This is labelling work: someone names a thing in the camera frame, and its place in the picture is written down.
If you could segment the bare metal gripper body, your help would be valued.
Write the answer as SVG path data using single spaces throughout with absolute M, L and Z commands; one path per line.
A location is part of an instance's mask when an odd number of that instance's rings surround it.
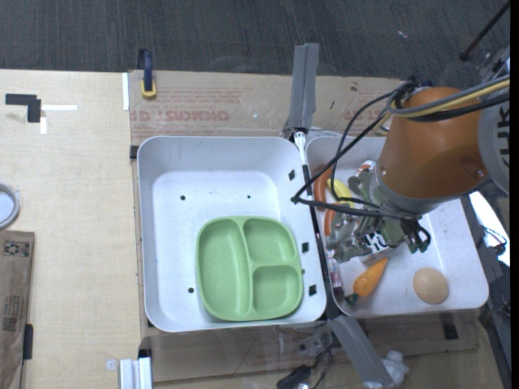
M 422 249 L 421 216 L 389 200 L 377 182 L 375 169 L 358 169 L 348 185 L 362 200 L 365 211 L 355 231 L 359 243 L 373 240 L 381 249 L 396 248 L 405 243 L 410 250 Z

